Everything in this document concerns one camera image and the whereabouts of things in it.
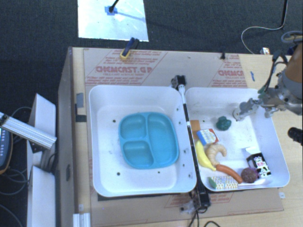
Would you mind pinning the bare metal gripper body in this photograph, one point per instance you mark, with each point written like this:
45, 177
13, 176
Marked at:
281, 98

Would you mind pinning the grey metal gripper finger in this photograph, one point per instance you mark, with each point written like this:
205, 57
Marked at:
246, 107
271, 111

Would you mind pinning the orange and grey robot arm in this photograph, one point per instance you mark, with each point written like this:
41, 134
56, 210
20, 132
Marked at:
294, 66

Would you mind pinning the green broccoli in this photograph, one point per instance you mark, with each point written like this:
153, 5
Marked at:
223, 124

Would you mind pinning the white plastic tray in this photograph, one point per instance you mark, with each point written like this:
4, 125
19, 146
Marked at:
239, 138
106, 150

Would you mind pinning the small blue and red carton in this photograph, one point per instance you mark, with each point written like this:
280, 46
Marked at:
207, 136

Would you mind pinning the black and white cow carton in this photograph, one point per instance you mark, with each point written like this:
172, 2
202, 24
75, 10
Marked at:
260, 164

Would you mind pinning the orange square biscuit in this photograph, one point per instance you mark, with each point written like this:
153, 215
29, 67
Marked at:
194, 125

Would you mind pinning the beige croissant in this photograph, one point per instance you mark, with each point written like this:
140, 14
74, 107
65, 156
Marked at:
213, 152

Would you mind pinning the thin black and white rod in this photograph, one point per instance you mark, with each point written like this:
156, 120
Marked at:
188, 123

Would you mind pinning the orange sausage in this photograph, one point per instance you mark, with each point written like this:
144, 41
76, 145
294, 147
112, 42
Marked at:
229, 171

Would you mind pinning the yellow banana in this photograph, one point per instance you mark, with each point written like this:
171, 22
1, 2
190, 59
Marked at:
202, 157

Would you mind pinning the brown round biscuit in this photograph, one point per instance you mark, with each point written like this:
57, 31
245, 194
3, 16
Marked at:
249, 175

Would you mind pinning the brown cardboard board red print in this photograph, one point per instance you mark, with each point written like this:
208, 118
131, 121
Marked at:
189, 67

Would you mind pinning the green and white printed packet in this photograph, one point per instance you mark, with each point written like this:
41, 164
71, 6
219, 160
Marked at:
225, 183

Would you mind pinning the blue divided plate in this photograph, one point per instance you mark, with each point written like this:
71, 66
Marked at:
151, 136

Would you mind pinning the black cylinder on white bracket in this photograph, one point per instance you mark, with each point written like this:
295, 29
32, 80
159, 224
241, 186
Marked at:
296, 134

